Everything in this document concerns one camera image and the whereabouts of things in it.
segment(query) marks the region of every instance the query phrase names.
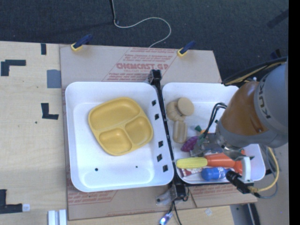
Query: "wooden table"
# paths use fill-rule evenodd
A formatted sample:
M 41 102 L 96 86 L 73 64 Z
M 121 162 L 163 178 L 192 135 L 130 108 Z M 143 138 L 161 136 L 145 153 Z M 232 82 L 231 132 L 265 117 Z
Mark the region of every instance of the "wooden table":
M 26 60 L 0 76 L 0 189 L 7 204 L 29 204 L 30 211 L 1 214 L 0 224 L 47 224 L 49 210 L 67 208 L 61 88 L 47 87 L 47 70 L 60 70 L 60 47 L 0 42 L 0 61 Z M 42 103 L 57 120 L 42 118 Z M 230 206 L 180 210 L 183 224 L 233 225 Z M 70 225 L 158 224 L 164 212 L 68 221 Z M 175 216 L 168 223 L 178 224 Z

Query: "black tape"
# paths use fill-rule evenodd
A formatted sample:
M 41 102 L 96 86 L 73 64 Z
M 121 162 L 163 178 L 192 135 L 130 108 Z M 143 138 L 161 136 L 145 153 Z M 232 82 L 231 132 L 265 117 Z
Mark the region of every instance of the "black tape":
M 47 55 L 47 47 L 45 43 L 41 43 L 41 54 Z
M 41 103 L 41 106 L 42 106 L 42 112 L 43 112 L 42 118 L 54 119 L 54 120 L 58 119 L 58 114 L 49 114 L 49 104 L 48 103 Z
M 26 66 L 26 60 L 5 60 L 1 62 L 1 76 L 9 76 L 9 66 Z
M 9 75 L 9 65 L 6 62 L 1 62 L 1 76 Z
M 0 214 L 23 212 L 23 205 L 6 204 L 6 189 L 0 189 Z
M 5 60 L 10 66 L 26 66 L 26 60 Z

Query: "black bracket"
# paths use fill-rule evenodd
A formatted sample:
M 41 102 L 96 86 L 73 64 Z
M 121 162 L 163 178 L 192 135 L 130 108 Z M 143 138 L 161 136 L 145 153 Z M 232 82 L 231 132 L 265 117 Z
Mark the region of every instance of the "black bracket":
M 167 117 L 166 117 L 166 112 L 165 112 L 165 105 L 164 105 L 164 98 L 161 90 L 161 85 L 160 85 L 160 80 L 162 79 L 162 74 L 160 70 L 151 70 L 150 74 L 148 75 L 148 83 L 150 85 L 155 86 L 156 91 L 157 91 L 157 97 L 158 97 L 158 102 L 160 106 L 160 111 L 163 116 L 163 121 L 164 121 L 164 126 L 165 126 L 165 134 L 167 136 L 167 141 L 168 141 L 168 146 L 169 146 L 169 151 L 172 159 L 172 164 L 174 167 L 174 171 L 176 171 L 176 163 L 174 159 L 174 154 L 173 154 L 173 149 L 172 149 L 172 144 L 171 144 L 171 139 L 170 139 L 170 133 L 168 129 L 168 124 L 167 124 Z M 170 189 L 176 194 L 172 198 L 172 200 L 181 200 L 184 199 L 187 196 L 186 193 L 186 184 L 180 179 L 178 174 L 175 172 L 174 178 L 170 184 Z

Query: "white tray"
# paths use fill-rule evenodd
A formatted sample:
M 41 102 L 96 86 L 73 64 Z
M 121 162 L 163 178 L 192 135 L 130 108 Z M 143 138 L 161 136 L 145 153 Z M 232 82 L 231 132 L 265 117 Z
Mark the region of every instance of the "white tray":
M 65 96 L 71 180 L 77 189 L 95 192 L 151 187 L 168 184 L 173 179 L 163 119 L 152 86 L 143 82 L 75 82 L 67 86 Z M 112 156 L 95 139 L 88 114 L 93 107 L 119 97 L 129 97 L 140 105 L 154 135 L 143 147 Z
M 200 125 L 202 129 L 206 129 L 213 106 L 218 102 L 223 102 L 228 104 L 234 93 L 238 88 L 235 86 L 224 86 L 219 83 L 168 83 L 163 87 L 163 98 L 165 107 L 171 101 L 175 101 L 180 97 L 189 98 L 194 106 L 195 112 L 193 115 L 186 117 L 185 123 L 188 126 L 187 136 L 192 137 L 197 133 L 195 127 Z M 216 120 L 219 120 L 223 109 L 219 109 L 216 115 Z M 172 120 L 167 119 L 168 128 L 170 133 L 170 139 L 172 141 L 172 149 L 174 153 L 175 161 L 180 158 L 188 158 L 190 154 L 188 152 L 183 152 L 180 150 L 182 143 L 176 143 L 173 139 L 173 125 Z M 210 127 L 210 132 L 215 132 L 216 124 L 213 123 Z M 251 160 L 251 179 L 253 181 L 261 180 L 265 175 L 265 165 L 263 157 L 258 144 L 251 144 L 245 147 L 245 153 L 247 156 L 254 156 Z M 224 183 L 228 180 L 213 180 L 206 181 L 202 179 L 199 173 L 182 177 L 179 169 L 177 169 L 177 174 L 180 178 L 189 184 L 205 184 L 205 183 Z

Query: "cardboard sheet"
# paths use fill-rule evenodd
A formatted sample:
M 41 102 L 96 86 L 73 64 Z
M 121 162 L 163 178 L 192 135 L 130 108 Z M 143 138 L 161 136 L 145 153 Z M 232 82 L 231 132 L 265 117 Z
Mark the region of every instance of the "cardboard sheet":
M 69 45 L 60 47 L 64 136 L 67 168 L 68 219 L 100 218 L 146 212 L 167 211 L 169 205 L 157 205 L 156 196 L 168 186 L 145 187 L 84 193 L 70 178 L 65 89 L 73 82 L 144 82 L 152 69 L 159 69 L 161 85 L 170 82 L 220 83 L 221 78 L 212 51 L 189 50 L 184 57 L 176 49 L 110 47 L 85 45 L 73 52 Z M 187 202 L 177 209 L 204 208 L 238 203 L 253 203 L 253 195 L 243 195 L 231 184 L 190 187 Z

